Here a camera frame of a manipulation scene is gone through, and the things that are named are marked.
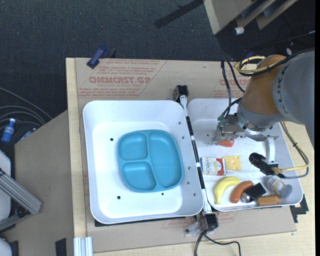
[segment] toy sausage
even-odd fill
[[[247,189],[253,187],[253,182],[251,180],[246,180],[246,181],[243,181],[241,182],[235,189],[234,191],[232,192],[232,195],[231,195],[231,202],[236,204],[239,202],[239,199],[242,195],[242,193],[244,191],[246,191]]]

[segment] blue plate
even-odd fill
[[[136,192],[173,189],[184,177],[175,139],[163,130],[139,130],[123,135],[117,158],[124,183]]]

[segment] black floor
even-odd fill
[[[55,117],[67,109],[68,57],[92,57],[105,44],[117,58],[239,61],[250,51],[257,55],[284,54],[285,43],[264,47],[315,30],[316,1],[299,0],[266,28],[254,20],[244,34],[231,33],[231,22],[213,35],[206,9],[199,0],[0,0],[0,129],[8,118],[39,123],[36,111],[10,90]],[[172,16],[194,4],[181,16]],[[292,50],[315,46],[315,34],[292,41]]]

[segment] table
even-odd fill
[[[78,101],[78,88],[77,88],[77,69],[79,63],[85,62],[87,59],[81,58],[67,58],[67,94],[68,94],[68,122],[69,122],[69,137],[70,137],[70,163],[71,163],[71,182],[72,182],[72,208],[73,208],[73,228],[75,238],[84,238],[88,236],[86,225],[86,205],[84,193],[84,180],[83,180],[83,164],[82,164],[82,145],[81,137],[79,134],[80,128],[80,115],[79,115],[79,101]],[[215,73],[215,76],[220,73],[218,67],[219,63],[209,61],[159,61],[155,66],[154,72],[157,74],[166,66],[166,76],[172,85],[185,82],[182,74],[197,74],[194,78],[201,78],[199,84],[208,87],[208,83]],[[208,96],[208,90],[198,88],[197,97]],[[170,90],[164,85],[163,95],[153,95],[152,88],[144,88],[138,97],[144,96],[144,99],[157,99],[165,97]],[[219,88],[216,88],[216,93],[220,93]],[[306,215],[298,216],[298,223],[296,224],[296,232],[286,232],[277,234],[267,234],[259,236],[239,237],[236,240],[241,245],[241,252],[243,255],[315,255],[315,176],[314,176],[314,149],[309,142],[304,126],[289,123],[288,127],[299,143],[300,147],[305,151],[310,160],[310,173],[307,177],[301,179],[302,189],[305,194],[306,202],[308,205],[308,212]],[[295,152],[294,148],[289,148],[295,165],[303,165],[303,161]],[[117,251],[106,251],[95,253],[97,256],[107,255],[193,255],[195,243],[185,242],[173,245],[153,246],[147,248],[134,248]],[[237,254],[237,248],[234,245],[220,246],[215,245],[209,241],[200,243],[198,254],[199,255],[212,255],[212,253],[232,255],[232,252]]]

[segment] white tray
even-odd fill
[[[243,181],[251,180],[254,184],[261,183],[267,194],[273,194],[267,188],[267,179],[269,176],[264,175],[258,168],[252,165],[249,161],[249,155],[253,152],[266,155],[265,144],[257,142],[250,138],[237,138],[232,147],[224,147],[221,145],[214,145],[213,138],[217,128],[217,118],[228,106],[227,99],[211,98],[211,99],[193,99],[188,104],[188,112],[194,132],[197,151],[199,157],[222,158],[225,156],[240,156],[241,158],[241,171],[227,170],[227,176],[236,176]],[[232,106],[230,113],[233,114],[237,111],[237,104]],[[288,151],[284,135],[279,124],[264,133],[265,135],[279,136],[275,140],[275,157],[279,163],[279,168],[292,167],[293,162]],[[287,176],[296,176],[295,170],[285,173]],[[223,193],[220,204],[216,204],[214,196],[214,188],[221,179],[221,176],[204,175],[204,184],[206,194],[210,205],[218,211],[226,212],[233,210],[244,210],[250,208],[263,208],[274,205],[260,206],[256,201],[250,203],[232,203],[230,201],[233,187],[227,188]],[[292,185],[292,193],[287,198],[280,198],[278,206],[295,205],[298,204],[303,198],[303,191],[300,181],[298,179],[286,179],[287,184]]]
[[[90,208],[103,224],[194,216],[203,208],[195,156],[180,104],[172,100],[97,100],[83,109]],[[117,142],[139,130],[170,133],[180,150],[184,176],[175,188],[135,192],[122,180]]]

